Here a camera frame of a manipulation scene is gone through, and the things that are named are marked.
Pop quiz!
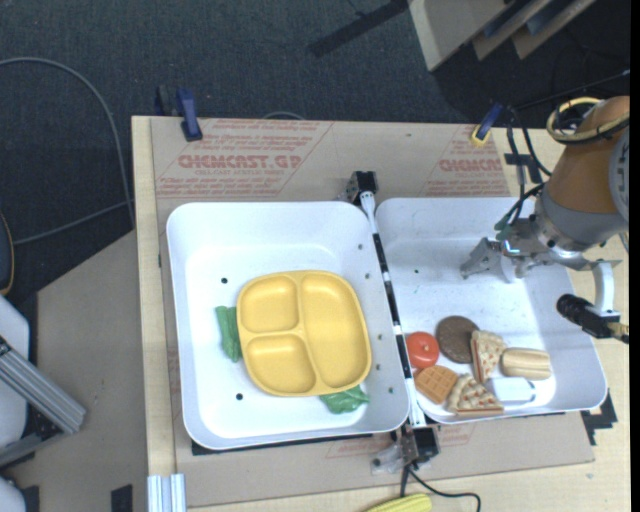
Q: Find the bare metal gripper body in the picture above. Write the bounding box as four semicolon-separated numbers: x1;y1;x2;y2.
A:
500;215;592;271

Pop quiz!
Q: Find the white plastic tray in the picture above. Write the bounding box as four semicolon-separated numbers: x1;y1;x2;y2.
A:
373;196;610;426
165;200;412;450

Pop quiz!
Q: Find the brown burger patty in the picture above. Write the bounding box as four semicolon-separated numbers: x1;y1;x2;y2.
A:
434;315;482;365

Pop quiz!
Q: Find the pizza slice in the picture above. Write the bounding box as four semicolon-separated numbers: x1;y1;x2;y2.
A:
469;329;508;385
445;373;506;418

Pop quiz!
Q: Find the tan bread roll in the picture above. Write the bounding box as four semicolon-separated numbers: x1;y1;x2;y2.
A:
499;346;553;380

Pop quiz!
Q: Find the thin black and white rod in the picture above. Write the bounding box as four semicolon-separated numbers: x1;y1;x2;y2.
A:
360;191;424;427

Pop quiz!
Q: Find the red tomato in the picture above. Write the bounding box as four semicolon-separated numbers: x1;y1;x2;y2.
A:
404;331;442;371

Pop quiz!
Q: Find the white carton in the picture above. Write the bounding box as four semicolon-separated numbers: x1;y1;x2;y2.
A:
485;376;538;405

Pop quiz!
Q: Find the orange waffle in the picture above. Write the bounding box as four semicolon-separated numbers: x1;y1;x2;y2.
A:
413;364;460;406

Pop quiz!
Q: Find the yellow divided plate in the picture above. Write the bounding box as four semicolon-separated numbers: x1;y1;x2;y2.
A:
235;269;374;398

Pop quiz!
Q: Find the brown cardboard board red print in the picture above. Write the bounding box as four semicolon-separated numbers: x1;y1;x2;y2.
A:
149;117;597;509

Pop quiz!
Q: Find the green lettuce leaf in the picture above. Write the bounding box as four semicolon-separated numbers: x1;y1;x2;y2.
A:
318;384;372;416
214;305;245;364

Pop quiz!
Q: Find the yellow corn cob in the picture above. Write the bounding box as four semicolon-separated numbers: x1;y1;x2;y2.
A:
363;493;434;512

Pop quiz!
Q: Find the black cylinder on white bracket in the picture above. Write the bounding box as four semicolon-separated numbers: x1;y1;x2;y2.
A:
556;258;624;340

